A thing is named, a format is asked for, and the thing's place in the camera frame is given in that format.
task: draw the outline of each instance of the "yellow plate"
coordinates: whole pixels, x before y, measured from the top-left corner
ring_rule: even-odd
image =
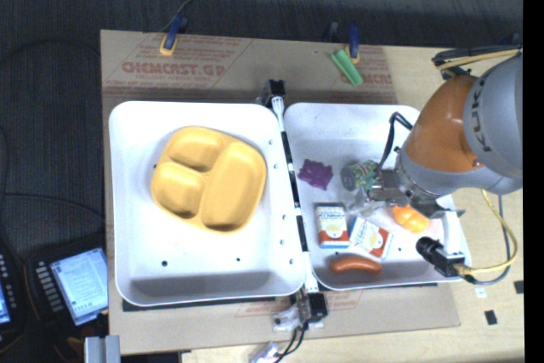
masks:
[[[163,210],[204,230],[241,230],[263,194],[266,164],[249,144],[210,128],[179,129],[151,180]]]

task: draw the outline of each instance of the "purple star toy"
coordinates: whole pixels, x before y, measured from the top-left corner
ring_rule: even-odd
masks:
[[[326,190],[327,185],[332,179],[332,167],[326,167],[321,162],[310,161],[304,159],[303,167],[298,172],[298,178],[304,182],[308,182],[315,188]]]

